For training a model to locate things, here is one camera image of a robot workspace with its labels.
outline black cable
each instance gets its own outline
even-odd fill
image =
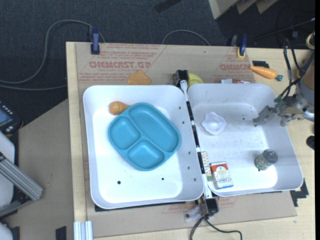
[[[174,31],[171,31],[170,33],[168,33],[162,40],[162,44],[164,45],[165,44],[165,41],[167,39],[168,36],[170,36],[171,34],[173,33],[177,33],[177,32],[187,32],[187,33],[190,33],[190,34],[193,34],[193,35],[196,35],[197,37],[201,38],[208,46],[211,46],[211,44],[200,34],[196,33],[196,32],[193,32],[191,30],[187,30],[187,29],[177,29],[177,30],[174,30]]]
[[[301,78],[296,79],[295,81],[293,81],[293,82],[291,83],[291,86],[296,85],[297,83],[300,82],[300,80],[301,80]],[[288,85],[288,86],[283,90],[283,92],[280,94],[280,96],[284,95],[285,92],[286,92],[291,86]]]
[[[290,7],[293,10],[296,10],[302,13],[310,13],[310,14],[314,14],[316,12],[315,10],[306,10],[306,9],[301,9],[301,8],[292,6],[288,0],[283,0],[283,1],[286,3],[288,7]]]
[[[198,228],[198,226],[200,225],[200,223],[202,222],[203,219],[204,219],[204,217],[201,217],[201,218],[196,222],[196,224],[194,224],[193,228],[191,229],[191,233],[190,233],[190,238],[189,238],[189,240],[192,240],[192,237],[193,237],[196,229]]]
[[[289,47],[290,50],[291,50],[294,64],[295,64],[296,68],[299,70],[299,72],[300,72],[300,74],[301,74],[301,77],[302,77],[306,72],[303,71],[303,70],[301,69],[301,67],[299,66],[298,61],[297,61],[297,57],[296,57],[295,50],[292,48],[289,39],[288,39],[288,38],[285,38],[285,42],[287,43],[288,47]]]
[[[282,14],[284,14],[284,15],[287,15],[287,13],[283,13],[285,10],[287,10],[287,9],[290,9],[291,11],[292,11],[292,14],[291,14],[291,16],[290,16],[290,19],[287,21],[287,23],[288,23],[288,25],[293,21],[294,22],[294,24],[291,24],[291,26],[292,25],[295,25],[296,23],[297,23],[297,14],[296,14],[296,12],[292,9],[292,8],[290,8],[290,7],[288,7],[288,6],[283,6],[279,11],[278,11],[278,13],[277,13],[277,16],[276,16],[276,20],[275,20],[275,38],[276,38],[276,42],[277,42],[277,44],[278,44],[278,47],[279,48],[281,48],[282,47],[282,42],[281,42],[281,38],[280,38],[280,34],[282,34],[282,37],[283,37],[283,35],[285,35],[284,34],[284,31],[285,30],[282,30],[281,31],[281,28],[279,27],[279,22],[280,22],[280,19],[281,20],[283,20],[283,18],[284,18],[284,16],[282,15]]]
[[[283,55],[284,55],[284,60],[285,60],[286,66],[288,68],[288,78],[289,78],[289,85],[287,88],[287,92],[286,92],[286,95],[284,96],[284,98],[282,99],[284,101],[289,96],[291,86],[292,86],[292,71],[291,71],[291,66],[290,66],[290,62],[288,59],[288,55],[287,55],[287,46],[286,45],[283,48]]]
[[[86,23],[84,21],[81,21],[81,20],[76,20],[76,19],[63,19],[63,20],[59,20],[55,23],[53,23],[47,30],[46,32],[46,35],[45,35],[45,42],[44,42],[44,53],[43,53],[43,59],[42,59],[42,62],[41,62],[41,65],[39,67],[39,69],[30,77],[24,79],[24,80],[20,80],[20,81],[6,81],[6,80],[0,80],[0,83],[3,83],[3,84],[6,84],[6,85],[18,85],[18,84],[23,84],[23,83],[26,83],[30,80],[32,80],[33,78],[35,78],[39,73],[40,71],[43,69],[44,65],[45,65],[45,62],[47,60],[47,56],[48,56],[48,42],[49,42],[49,33],[50,31],[52,30],[52,28],[58,24],[61,24],[61,23],[65,23],[65,24],[68,24],[68,23],[79,23],[79,24],[83,24],[83,25],[86,25],[88,26],[89,28],[92,28],[93,26],[89,23]],[[105,43],[105,38],[104,36],[100,33],[99,34],[102,38],[102,41]]]
[[[11,90],[18,90],[18,91],[33,91],[33,92],[42,92],[42,91],[52,91],[57,89],[62,89],[67,87],[67,85],[60,85],[60,86],[53,86],[53,87],[46,87],[46,88],[25,88],[25,87],[15,87],[15,86],[7,86],[0,84],[0,88],[6,88]]]
[[[212,228],[214,228],[215,230],[221,232],[221,233],[239,233],[240,234],[240,239],[242,240],[242,233],[239,230],[231,230],[231,231],[225,231],[225,230],[221,230],[218,229],[217,227],[215,227],[214,225],[212,225],[207,218],[204,218],[204,220],[206,221],[206,223],[208,223]]]
[[[206,223],[209,224],[209,226],[211,226],[211,227],[214,228],[216,231],[219,231],[219,232],[221,232],[221,233],[239,233],[239,234],[240,234],[240,240],[243,240],[243,238],[242,238],[242,233],[241,233],[239,230],[230,230],[230,231],[221,230],[221,229],[215,227],[214,225],[212,225],[212,224],[208,221],[208,219],[206,218],[206,216],[201,217],[201,218],[196,222],[196,224],[193,226],[193,228],[191,229],[191,233],[190,233],[190,238],[189,238],[189,240],[193,240],[192,237],[193,237],[196,229],[198,228],[198,226],[199,226],[200,223],[202,222],[202,220],[205,220]]]

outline gray carpet floor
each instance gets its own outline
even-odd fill
[[[315,17],[315,0],[279,0],[263,14],[251,6],[243,14],[231,7],[217,20],[208,0],[0,0],[0,85],[20,81],[39,68],[48,28],[60,20],[79,20],[100,29],[106,42],[161,44],[174,30],[189,30],[206,38],[213,46],[225,46],[233,35],[247,34],[248,47],[279,48],[292,31],[272,33]],[[315,29],[309,23],[292,38],[297,48]],[[66,41],[87,41],[88,28],[78,23],[59,24],[48,36],[48,58],[41,72],[19,88],[47,88],[66,84]],[[196,35],[179,32],[166,44],[206,45]],[[26,91],[0,86],[0,98],[20,114],[25,124],[33,121],[68,97],[67,89]]]

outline blue clamp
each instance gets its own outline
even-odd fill
[[[91,54],[94,54],[94,55],[100,54],[99,29],[98,28],[96,28],[96,27],[92,28],[91,39],[92,39]]]
[[[237,57],[243,59],[246,56],[247,35],[243,34],[241,37],[240,47],[237,50]]]

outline wooden table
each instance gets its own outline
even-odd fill
[[[188,46],[191,52],[199,49],[197,46]],[[205,47],[206,51],[212,53],[219,52],[224,47]],[[70,116],[70,141],[72,159],[72,181],[73,181],[73,208],[74,221],[85,222],[87,218],[85,184],[84,184],[84,163],[81,138],[81,122],[79,117],[79,93],[78,93],[78,73],[76,43],[66,43],[67,54],[67,76],[68,76],[68,100]],[[266,48],[247,48],[246,54],[250,61],[266,61],[270,68],[276,69],[279,75],[283,75],[282,81],[269,80],[254,75],[257,83],[270,86],[276,95],[282,92],[288,85],[286,64],[281,49]],[[296,55],[299,62],[308,57],[308,50],[297,50]],[[289,56],[293,71],[293,59]],[[314,135],[314,123],[303,121],[291,121],[287,126],[293,148],[296,152],[309,195],[306,199],[298,200],[296,208],[297,216],[278,219],[268,219],[260,221],[241,222],[233,224],[223,224],[219,228],[222,230],[239,230],[242,232],[243,239],[315,239],[315,153],[306,145],[306,139]],[[154,239],[154,240],[177,240],[189,239],[190,228],[164,230],[148,233],[137,233],[130,235],[110,236],[99,239],[108,240],[127,240],[127,239]],[[201,226],[196,230],[194,239],[240,239],[237,234],[223,234],[213,230],[209,226]]]

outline carrot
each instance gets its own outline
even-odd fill
[[[250,66],[250,69],[268,79],[274,79],[278,75],[273,69],[263,66]]]

